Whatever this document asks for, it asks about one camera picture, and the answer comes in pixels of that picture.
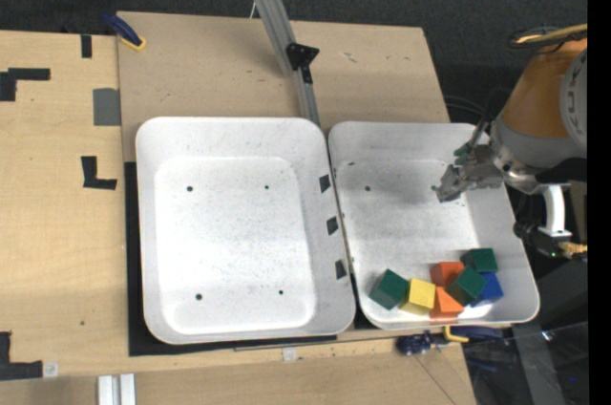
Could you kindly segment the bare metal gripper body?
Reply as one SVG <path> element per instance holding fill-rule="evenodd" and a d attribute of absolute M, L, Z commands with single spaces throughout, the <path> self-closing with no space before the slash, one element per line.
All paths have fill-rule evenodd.
<path fill-rule="evenodd" d="M 461 179 L 474 181 L 471 190 L 506 184 L 525 194 L 542 191 L 542 183 L 536 179 L 541 170 L 518 160 L 505 147 L 466 146 L 466 151 L 458 156 L 458 169 Z"/>

